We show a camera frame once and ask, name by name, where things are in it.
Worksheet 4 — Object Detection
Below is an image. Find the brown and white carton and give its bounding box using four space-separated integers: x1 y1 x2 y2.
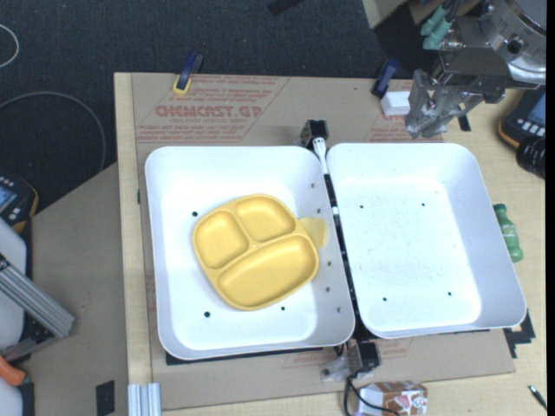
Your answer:
358 380 429 416

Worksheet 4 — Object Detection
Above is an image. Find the yellow divided plate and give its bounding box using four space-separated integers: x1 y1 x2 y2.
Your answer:
191 192 321 312

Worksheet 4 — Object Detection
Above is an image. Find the thin black and white rod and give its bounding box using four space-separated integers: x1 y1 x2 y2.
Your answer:
312 138 362 342

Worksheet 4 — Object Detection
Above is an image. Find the green plastic bottle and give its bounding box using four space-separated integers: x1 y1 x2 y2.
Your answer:
492 202 525 263

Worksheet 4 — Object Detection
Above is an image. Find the white plastic tray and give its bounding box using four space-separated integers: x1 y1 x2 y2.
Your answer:
324 141 528 341
143 145 357 361

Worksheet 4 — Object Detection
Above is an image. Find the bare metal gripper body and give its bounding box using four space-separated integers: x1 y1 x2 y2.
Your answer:
436 0 547 104

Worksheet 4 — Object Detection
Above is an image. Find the black block with thin wires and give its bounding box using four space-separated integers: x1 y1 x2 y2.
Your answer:
320 339 382 383
300 119 330 147

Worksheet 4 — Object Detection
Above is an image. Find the white rectangular block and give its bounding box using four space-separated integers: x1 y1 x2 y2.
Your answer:
380 90 411 117

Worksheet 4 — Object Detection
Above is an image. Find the brown cardboard board red print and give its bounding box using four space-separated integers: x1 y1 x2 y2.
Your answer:
129 73 518 412

